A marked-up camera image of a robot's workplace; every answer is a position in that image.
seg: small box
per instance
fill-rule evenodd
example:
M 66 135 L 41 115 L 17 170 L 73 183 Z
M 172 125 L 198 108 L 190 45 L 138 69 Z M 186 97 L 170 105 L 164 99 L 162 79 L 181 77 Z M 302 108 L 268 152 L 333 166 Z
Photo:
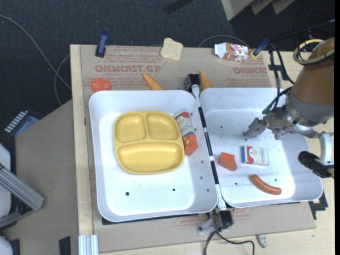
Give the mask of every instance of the small box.
M 215 55 L 223 60 L 242 63 L 248 58 L 248 48 L 247 46 L 225 42 L 215 45 Z
M 268 149 L 263 147 L 242 147 L 242 162 L 261 166 L 269 165 Z

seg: yellow divided plate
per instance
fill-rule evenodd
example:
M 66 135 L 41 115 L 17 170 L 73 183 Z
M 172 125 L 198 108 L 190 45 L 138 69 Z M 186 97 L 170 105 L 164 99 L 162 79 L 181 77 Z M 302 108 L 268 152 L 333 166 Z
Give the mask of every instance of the yellow divided plate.
M 168 113 L 124 113 L 114 123 L 113 138 L 119 165 L 132 174 L 170 172 L 184 161 L 181 131 Z

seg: toy sink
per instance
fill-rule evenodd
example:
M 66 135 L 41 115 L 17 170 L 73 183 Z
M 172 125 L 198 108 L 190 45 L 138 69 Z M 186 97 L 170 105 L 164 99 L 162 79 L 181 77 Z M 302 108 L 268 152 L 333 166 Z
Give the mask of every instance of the toy sink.
M 281 140 L 275 140 L 270 130 L 247 141 L 242 137 L 255 117 L 262 118 L 262 110 L 276 93 L 275 88 L 204 90 L 200 102 L 212 157 L 197 101 L 189 92 L 99 91 L 93 94 L 89 111 L 101 215 L 111 222 L 125 222 L 207 213 L 217 206 L 218 197 L 222 197 L 228 207 L 235 208 L 318 199 L 322 194 L 320 178 L 297 158 L 301 151 L 309 151 L 305 137 L 286 134 Z M 280 98 L 279 105 L 282 103 L 284 97 Z M 181 162 L 182 149 L 177 148 L 174 134 L 177 130 L 168 116 L 183 109 L 190 114 L 198 149 L 190 156 L 185 155 Z M 269 165 L 242 163 L 241 149 L 245 145 L 267 148 Z M 143 158 L 159 149 L 160 156 L 146 165 Z M 222 152 L 235 156 L 237 170 L 229 171 L 218 165 Z M 215 160 L 215 178 L 211 158 Z M 281 188 L 282 193 L 272 195 L 257 189 L 250 181 L 252 174 Z
M 122 114 L 114 123 L 113 139 L 118 163 L 132 174 L 170 172 L 184 160 L 180 128 L 164 112 Z

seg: black floor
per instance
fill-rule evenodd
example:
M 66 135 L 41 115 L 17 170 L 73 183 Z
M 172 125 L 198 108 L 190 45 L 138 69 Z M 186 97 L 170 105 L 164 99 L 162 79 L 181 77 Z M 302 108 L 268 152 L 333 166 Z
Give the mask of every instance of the black floor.
M 161 45 L 170 37 L 185 47 L 197 47 L 215 35 L 237 37 L 257 47 L 264 37 L 299 31 L 335 18 L 335 0 L 297 0 L 276 15 L 269 5 L 258 15 L 251 7 L 228 22 L 221 0 L 0 0 L 0 125 L 16 111 L 29 108 L 41 116 L 71 99 L 70 90 L 57 81 L 38 48 L 70 85 L 70 44 L 98 44 L 103 28 L 108 44 Z M 278 50 L 292 51 L 307 38 L 333 37 L 329 24 L 278 40 Z M 212 47 L 224 38 L 205 42 Z

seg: wooden table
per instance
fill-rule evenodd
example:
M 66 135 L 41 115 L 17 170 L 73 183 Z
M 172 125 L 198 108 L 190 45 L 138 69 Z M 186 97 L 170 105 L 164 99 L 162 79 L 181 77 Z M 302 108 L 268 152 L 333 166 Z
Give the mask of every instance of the wooden table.
M 74 119 L 76 188 L 78 197 L 78 223 L 79 235 L 89 236 L 94 234 L 92 220 L 92 206 L 90 194 L 90 179 L 88 167 L 88 147 L 86 126 L 84 124 L 84 98 L 82 83 L 82 67 L 80 45 L 71 45 L 71 71 L 72 71 L 72 100 Z M 266 65 L 269 57 L 263 52 Z M 292 59 L 292 52 L 282 52 L 283 61 L 290 77 L 295 80 L 302 67 Z M 275 85 L 274 75 L 270 75 L 271 85 Z M 282 87 L 287 88 L 290 83 L 283 81 Z M 333 131 L 334 120 L 329 120 L 326 125 L 315 128 L 317 131 Z M 318 140 L 308 140 L 312 152 L 319 155 Z M 256 245 L 256 254 L 335 254 L 335 217 L 334 217 L 334 180 L 322 179 L 328 208 L 326 211 L 317 212 L 316 228 L 305 231 L 288 233 L 275 233 L 267 235 L 266 248 L 262 248 L 255 236 L 232 239 L 233 241 L 252 240 Z M 126 251 L 109 252 L 105 254 L 202 254 L 204 242 L 159 246 L 154 248 L 134 249 Z M 223 240 L 215 240 L 209 244 L 209 253 L 213 254 L 251 254 L 251 245 L 231 245 Z

